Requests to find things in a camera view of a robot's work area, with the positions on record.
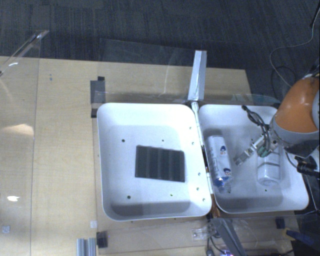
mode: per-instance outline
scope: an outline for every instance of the black rectangle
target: black rectangle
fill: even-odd
[[[151,146],[136,146],[135,177],[185,182],[185,153]]]

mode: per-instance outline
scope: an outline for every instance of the wooden surface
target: wooden surface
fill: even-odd
[[[185,92],[188,87],[191,68],[40,59],[34,158],[32,155],[21,157],[22,161],[33,160],[33,176],[26,180],[27,183],[28,179],[32,181],[32,187],[30,184],[29,188],[22,191],[28,193],[32,189],[32,213],[30,215],[25,205],[25,208],[22,206],[25,211],[17,217],[31,218],[31,237],[24,243],[27,250],[28,242],[31,241],[29,247],[32,256],[76,255],[77,239],[95,237],[98,228],[91,227],[91,224],[98,219],[98,227],[101,229],[137,227],[135,223],[119,224],[107,220],[99,208],[100,184],[95,173],[96,134],[90,104],[90,80],[97,80],[97,76],[104,76],[108,88],[118,93],[147,91],[177,95]],[[207,68],[206,94],[224,98],[232,94],[249,93],[244,70]],[[18,142],[12,147],[17,150]],[[28,238],[28,228],[25,228],[25,234]],[[117,255],[203,256],[203,244],[205,242],[191,248],[163,248],[165,250]],[[0,249],[3,256],[13,255],[13,244],[7,245]],[[28,255],[25,252],[19,254],[18,245],[14,246],[17,246],[14,255]]]

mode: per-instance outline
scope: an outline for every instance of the transparent acrylic panel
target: transparent acrylic panel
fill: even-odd
[[[41,33],[34,34],[35,37],[37,35],[42,37]],[[0,255],[3,256],[27,256],[31,253],[33,156],[41,38],[34,39],[31,37],[11,58],[0,57]]]

